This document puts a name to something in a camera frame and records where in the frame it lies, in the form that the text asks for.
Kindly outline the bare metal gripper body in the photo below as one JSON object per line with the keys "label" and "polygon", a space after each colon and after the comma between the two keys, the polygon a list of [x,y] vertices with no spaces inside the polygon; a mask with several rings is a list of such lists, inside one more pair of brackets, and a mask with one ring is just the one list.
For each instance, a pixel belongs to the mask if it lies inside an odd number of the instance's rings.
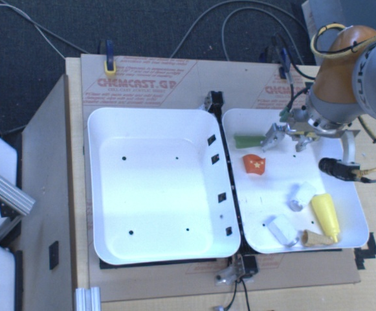
{"label": "bare metal gripper body", "polygon": [[284,132],[295,139],[317,140],[319,137],[336,138],[342,135],[342,125],[321,116],[314,108],[287,109],[283,111]]}

